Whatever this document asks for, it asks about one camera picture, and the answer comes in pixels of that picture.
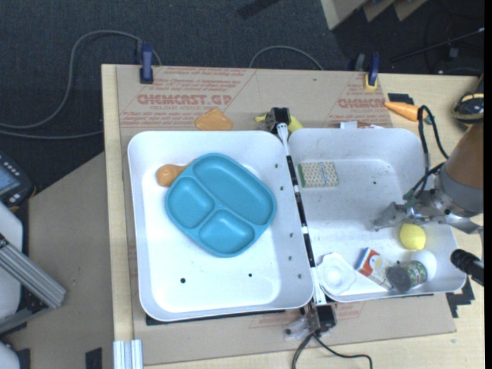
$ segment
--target black carpet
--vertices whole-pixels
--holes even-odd
[[[392,8],[372,23],[362,11],[330,31],[320,0],[0,0],[0,130],[60,136],[101,130],[103,63],[131,64],[135,43],[117,35],[80,44],[66,106],[49,123],[31,125],[60,105],[74,43],[111,29],[153,44],[164,65],[248,67],[272,45],[307,52],[324,69],[347,70],[359,55],[379,52],[381,72],[479,75],[484,35],[392,61],[405,52],[445,42],[484,26],[484,0],[430,0],[400,22]],[[273,50],[257,68],[317,69],[303,55]],[[0,150],[14,158],[39,191],[104,150],[102,135],[72,140],[0,134]]]

